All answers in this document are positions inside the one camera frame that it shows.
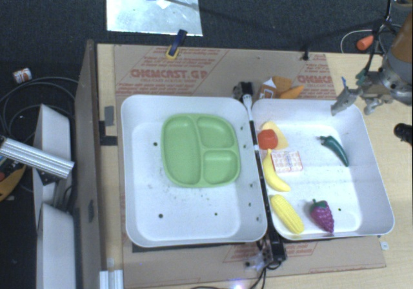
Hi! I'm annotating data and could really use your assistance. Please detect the orange carrot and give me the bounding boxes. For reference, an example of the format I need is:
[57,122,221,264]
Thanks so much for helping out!
[279,85,306,100]

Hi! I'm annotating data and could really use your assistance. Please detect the black cylinder on white bracket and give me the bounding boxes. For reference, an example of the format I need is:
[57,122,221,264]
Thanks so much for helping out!
[394,122,413,146]

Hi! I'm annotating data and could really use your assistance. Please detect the yellow corn cob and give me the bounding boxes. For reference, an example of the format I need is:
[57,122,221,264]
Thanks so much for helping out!
[270,194,305,235]

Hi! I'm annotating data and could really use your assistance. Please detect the thin black and white rod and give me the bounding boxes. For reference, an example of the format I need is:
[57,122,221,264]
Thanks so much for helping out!
[243,94,276,243]

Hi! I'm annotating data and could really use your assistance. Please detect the red tomato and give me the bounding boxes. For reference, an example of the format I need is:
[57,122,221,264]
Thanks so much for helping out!
[257,129,279,151]

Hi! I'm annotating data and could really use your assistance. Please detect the purple grapes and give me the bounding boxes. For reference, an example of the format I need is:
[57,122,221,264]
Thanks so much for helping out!
[309,199,335,234]

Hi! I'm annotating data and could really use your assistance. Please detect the white and red packet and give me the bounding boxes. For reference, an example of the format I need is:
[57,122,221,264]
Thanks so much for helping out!
[270,150,305,174]

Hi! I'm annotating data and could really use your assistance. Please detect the orange and white carton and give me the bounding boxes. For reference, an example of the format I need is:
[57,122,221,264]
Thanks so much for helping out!
[257,77,281,100]

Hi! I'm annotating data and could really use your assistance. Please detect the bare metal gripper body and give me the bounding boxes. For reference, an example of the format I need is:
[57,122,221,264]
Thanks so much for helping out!
[356,71,413,105]

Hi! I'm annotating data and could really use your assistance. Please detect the green divided plate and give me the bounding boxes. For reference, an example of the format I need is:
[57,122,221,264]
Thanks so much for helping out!
[160,113,241,189]

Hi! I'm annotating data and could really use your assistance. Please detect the black block with thin wires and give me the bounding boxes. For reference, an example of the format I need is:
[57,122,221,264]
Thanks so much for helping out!
[233,81,254,101]
[268,232,288,263]

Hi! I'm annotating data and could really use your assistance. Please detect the orange biscuit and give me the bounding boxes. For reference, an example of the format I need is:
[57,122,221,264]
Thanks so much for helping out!
[272,75,293,94]

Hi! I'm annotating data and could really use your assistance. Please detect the white plastic tray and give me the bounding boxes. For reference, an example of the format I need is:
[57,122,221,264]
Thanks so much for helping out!
[120,94,269,248]
[251,97,396,241]

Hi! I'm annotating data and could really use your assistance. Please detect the yellow banana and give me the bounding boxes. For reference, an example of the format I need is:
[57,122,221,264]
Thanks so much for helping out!
[261,148,292,193]

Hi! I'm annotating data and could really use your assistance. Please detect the green chilli pepper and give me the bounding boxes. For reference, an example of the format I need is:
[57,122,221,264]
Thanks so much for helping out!
[319,135,350,168]

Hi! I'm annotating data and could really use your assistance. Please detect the red and white can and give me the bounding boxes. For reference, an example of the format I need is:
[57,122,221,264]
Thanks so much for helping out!
[12,67,34,85]

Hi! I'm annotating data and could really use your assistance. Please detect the brown cardboard board red print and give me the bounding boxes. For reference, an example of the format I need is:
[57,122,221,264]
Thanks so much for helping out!
[113,44,387,289]

